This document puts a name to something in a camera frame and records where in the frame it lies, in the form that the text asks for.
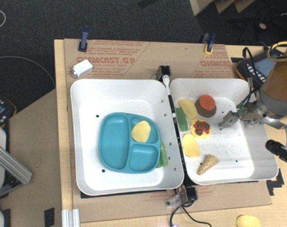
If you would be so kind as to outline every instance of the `black electronic device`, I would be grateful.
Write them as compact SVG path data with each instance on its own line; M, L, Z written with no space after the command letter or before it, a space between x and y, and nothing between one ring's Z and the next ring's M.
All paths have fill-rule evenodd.
M0 95L0 126L3 128L10 117L17 113L14 104L6 97Z

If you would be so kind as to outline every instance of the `yellow cheese toy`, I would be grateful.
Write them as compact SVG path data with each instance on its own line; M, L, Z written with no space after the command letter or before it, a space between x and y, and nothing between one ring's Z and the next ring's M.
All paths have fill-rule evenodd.
M187 157L198 157L200 156L200 149L198 147L195 136L192 134L185 134L182 138L183 152Z
M146 143L149 138L150 132L151 126L147 121L143 120L133 127L131 134L132 138L137 142Z
M194 120L197 117L197 109L195 104L190 99L181 99L178 101L182 110L185 112L186 117L189 120Z

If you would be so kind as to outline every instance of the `gray carpet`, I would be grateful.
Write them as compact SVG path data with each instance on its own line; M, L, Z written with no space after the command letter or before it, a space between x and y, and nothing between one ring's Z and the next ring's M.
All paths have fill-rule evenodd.
M276 16L287 12L287 0L257 0L242 13L231 5L223 13L211 3L194 16L189 0L0 0L6 23L0 28L0 56L20 56L39 63L54 76L54 39L89 39L198 43L215 32L217 44L272 45L287 40L287 16L267 21L228 23L231 19ZM54 88L47 73L19 59L0 59L0 94L22 110Z

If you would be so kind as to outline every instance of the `clamp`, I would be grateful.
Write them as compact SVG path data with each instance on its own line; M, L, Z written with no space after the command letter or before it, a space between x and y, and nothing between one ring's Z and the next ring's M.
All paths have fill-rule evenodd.
M79 43L79 47L78 47L78 50L81 51L81 52L86 52L87 51L87 39L89 37L89 27L85 26L83 29L82 29L82 35L81 35L81 41Z
M205 46L205 54L211 55L213 52L213 45L215 42L215 33L209 35L208 33L204 33L203 36L199 40L200 43L206 44Z

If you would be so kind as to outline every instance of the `black cable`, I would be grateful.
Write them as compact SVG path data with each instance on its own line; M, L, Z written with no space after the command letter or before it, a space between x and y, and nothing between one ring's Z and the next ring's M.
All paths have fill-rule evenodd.
M28 61L30 63L33 63L35 64L36 66L40 67L48 76L49 78L51 79L54 87L56 87L56 84L55 84L55 81L53 80L52 76L50 75L50 73L45 69L43 68L42 65L38 64L37 62L33 61L33 60L30 60L28 58L24 58L24 57L19 57L19 56L1 56L0 59L20 59L20 60L24 60L24 61Z
M262 45L265 50L267 50L267 49L269 48L269 47L266 45L266 43L264 43L263 41L255 42L255 43L253 43L253 45Z
M255 63L253 61L253 56L252 56L251 51L249 50L248 47L245 47L243 49L243 51L242 51L242 55L243 55L243 59L244 59L245 65L247 66L247 54L246 54L246 52L248 52L248 54L249 54L249 57L250 57L250 60L251 60L251 64L252 64L252 68L253 68L253 71L254 71L254 74L255 74L256 78L260 81L261 84L263 84L263 81L260 79L260 77L259 77L259 75L258 75L258 73L256 71Z
M252 90L252 87L250 87L249 94L242 100L242 103L243 103L244 106L246 106L246 105L248 104L248 102L249 102L249 100L250 100L250 98L251 98L252 93L255 93L255 92L258 91L259 89L260 89L260 87L254 89L254 90Z
M186 213L186 214L189 216L189 218L190 218L191 220L193 220L194 222L199 223L199 224L209 225L210 227L212 227L211 224L209 224L209 223L207 223L207 222L202 222L202 221L195 220L195 219L186 211L185 208L188 208L188 207L192 206L193 203L194 203L194 201L191 201L190 203L181 204L180 206L178 206L178 207L171 213L171 216L170 216L170 227L173 226L173 223L172 223L173 216L174 216L174 214L176 213L176 211L177 211L180 207L182 207L182 209L185 211L185 213Z
M190 218L191 220L193 220L194 222L199 223L199 224L209 225L210 227L212 227L211 224L209 224L209 223L207 223L207 222L202 222L202 221L198 221L198 220L193 219L192 216L189 215L189 213L186 211L185 207L184 207L184 206L181 206L181 207L182 207L182 209L185 211L185 213L189 216L189 218Z

